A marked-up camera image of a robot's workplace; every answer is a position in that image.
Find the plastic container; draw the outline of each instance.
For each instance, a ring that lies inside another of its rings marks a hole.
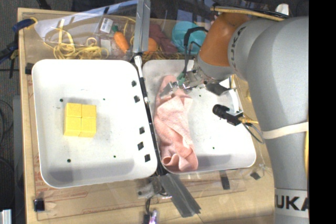
[[[178,52],[185,53],[184,44],[183,44],[184,35],[187,33],[189,29],[197,27],[197,26],[198,25],[196,25],[195,23],[187,22],[187,21],[178,22],[174,26],[173,31],[172,31],[172,42],[177,47]],[[201,46],[203,44],[205,36],[206,36],[205,32],[201,30],[191,33],[188,45],[191,42],[196,42],[199,46]],[[197,54],[200,49],[199,46],[194,44],[192,47],[191,53]]]

